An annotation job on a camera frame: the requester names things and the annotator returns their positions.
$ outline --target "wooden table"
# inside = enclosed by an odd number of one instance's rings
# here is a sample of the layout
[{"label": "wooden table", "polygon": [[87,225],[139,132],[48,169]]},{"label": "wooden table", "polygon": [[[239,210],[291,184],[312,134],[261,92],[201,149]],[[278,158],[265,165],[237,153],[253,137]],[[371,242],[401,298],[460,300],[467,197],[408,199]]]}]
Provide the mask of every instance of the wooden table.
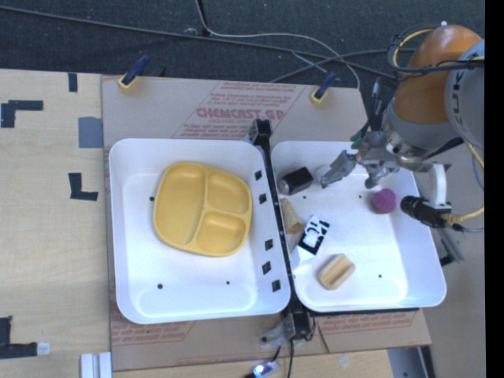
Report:
[{"label": "wooden table", "polygon": [[[0,128],[0,317],[13,316],[11,343],[48,342],[50,354],[0,360],[1,377],[78,377],[81,354],[107,352],[109,285],[102,148],[80,148],[78,120],[102,117],[101,76],[79,74],[78,91],[59,72],[0,70],[0,102],[43,101]],[[82,191],[70,198],[69,173]],[[383,377],[386,350],[295,357],[292,376]],[[285,376],[285,367],[273,376]],[[122,378],[237,377],[257,361],[116,372]]]}]

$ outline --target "white tray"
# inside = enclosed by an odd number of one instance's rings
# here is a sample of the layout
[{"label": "white tray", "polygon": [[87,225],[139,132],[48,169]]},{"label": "white tray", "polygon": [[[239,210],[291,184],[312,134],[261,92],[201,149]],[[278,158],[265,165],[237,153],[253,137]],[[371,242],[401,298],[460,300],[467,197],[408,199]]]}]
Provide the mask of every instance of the white tray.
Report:
[{"label": "white tray", "polygon": [[[272,150],[278,182],[285,174],[303,166],[315,177],[342,150],[354,152],[349,143],[282,142]],[[368,190],[367,173],[360,165],[346,178],[325,189],[315,181],[285,197],[306,223],[314,214],[331,227],[317,256],[293,271],[300,301],[317,312],[375,309],[405,309],[438,305],[446,284],[429,228],[397,208],[389,214],[374,213],[369,204],[373,193],[392,189],[398,204],[406,195],[418,196],[413,174],[402,169]],[[290,246],[298,237],[288,235]],[[291,264],[296,264],[291,252]],[[354,273],[336,290],[326,290],[317,273],[332,254],[345,254]]]},{"label": "white tray", "polygon": [[[237,253],[207,257],[177,250],[157,237],[150,198],[162,172],[176,161],[212,165],[249,185],[250,233]],[[109,154],[109,178],[117,305],[130,321],[263,315],[288,304],[291,290],[265,165],[255,146],[229,140],[121,140]]]}]

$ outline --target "white cable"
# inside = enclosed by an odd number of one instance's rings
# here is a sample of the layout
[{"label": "white cable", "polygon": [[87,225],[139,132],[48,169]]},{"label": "white cable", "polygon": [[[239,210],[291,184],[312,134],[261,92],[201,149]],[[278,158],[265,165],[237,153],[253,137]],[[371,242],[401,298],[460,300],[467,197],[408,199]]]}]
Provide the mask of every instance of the white cable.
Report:
[{"label": "white cable", "polygon": [[[221,38],[258,38],[258,37],[264,37],[264,36],[288,36],[291,38],[307,39],[311,42],[318,43],[319,45],[321,45],[322,47],[327,49],[329,52],[334,54],[336,57],[340,58],[341,61],[344,63],[344,60],[341,58],[339,53],[334,51],[331,47],[329,47],[328,45],[326,45],[322,41],[315,39],[315,38],[308,36],[308,35],[291,34],[288,32],[266,32],[266,33],[261,33],[261,34],[230,35],[230,34],[220,34],[219,32],[215,32],[212,29],[210,29],[209,26],[206,24],[205,17],[203,16],[202,8],[199,6],[199,1],[195,0],[195,2],[196,2],[196,8],[198,9],[199,19],[202,22],[204,29],[207,30],[212,35],[219,36]],[[352,67],[350,65],[346,65],[346,66],[354,74],[355,79],[357,81],[357,89],[360,90],[361,89],[361,80],[359,79],[358,74],[355,72],[354,69],[352,69]]]},{"label": "white cable", "polygon": [[324,73],[327,73],[328,71],[326,69],[324,69],[323,67],[320,67],[319,65],[316,65],[315,63],[313,63],[312,61],[309,61],[308,59],[305,59],[303,56],[295,53],[295,52],[292,52],[293,55],[295,55],[300,61],[304,61],[307,65],[310,65],[311,67],[314,67],[315,69],[318,69],[320,70],[321,72],[324,72]]}]

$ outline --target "gray floor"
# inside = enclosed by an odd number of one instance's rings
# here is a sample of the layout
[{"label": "gray floor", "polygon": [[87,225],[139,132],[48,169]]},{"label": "gray floor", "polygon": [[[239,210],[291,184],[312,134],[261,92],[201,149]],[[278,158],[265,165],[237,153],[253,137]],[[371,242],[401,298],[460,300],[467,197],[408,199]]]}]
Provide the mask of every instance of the gray floor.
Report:
[{"label": "gray floor", "polygon": [[[485,0],[202,0],[202,7],[214,32],[308,35],[339,54],[381,50],[352,57],[362,66],[357,74],[367,108],[374,80],[380,72],[391,74],[383,49],[394,35],[414,25],[446,20],[485,36]],[[159,32],[112,29],[12,8]],[[290,50],[305,51],[303,57],[311,61],[317,60],[314,55],[330,55],[304,38],[227,39],[282,48],[276,50],[205,37],[195,0],[0,0],[0,21],[3,69],[122,74],[148,54],[152,66],[165,67],[166,76],[269,82],[306,65]],[[203,38],[189,39],[192,35]],[[324,70],[337,72],[337,86],[357,85],[344,66],[329,63]],[[281,81],[317,84],[324,77],[321,70],[310,69]],[[483,191],[474,178],[469,154],[459,147],[444,159],[453,164],[448,181],[454,211],[475,209],[483,201]],[[475,228],[483,222],[482,217],[471,220]],[[454,240],[465,260],[444,266],[446,300],[425,310],[435,372],[439,378],[486,376],[484,236],[457,232]]]}]

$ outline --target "cardboard sheet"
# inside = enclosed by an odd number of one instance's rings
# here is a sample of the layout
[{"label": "cardboard sheet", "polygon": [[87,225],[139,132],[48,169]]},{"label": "cardboard sheet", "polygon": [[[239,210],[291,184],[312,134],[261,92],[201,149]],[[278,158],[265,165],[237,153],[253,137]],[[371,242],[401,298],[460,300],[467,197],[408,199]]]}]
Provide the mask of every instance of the cardboard sheet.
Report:
[{"label": "cardboard sheet", "polygon": [[[126,138],[243,139],[254,118],[270,119],[271,144],[284,140],[347,141],[365,123],[358,90],[329,88],[315,105],[315,86],[219,80],[140,78],[128,91],[102,77],[104,161],[109,251],[110,331],[114,371],[270,358],[261,332],[280,315],[133,324],[117,308],[110,227],[108,154]],[[421,310],[317,318],[317,332],[296,354],[326,354],[430,343]]]}]

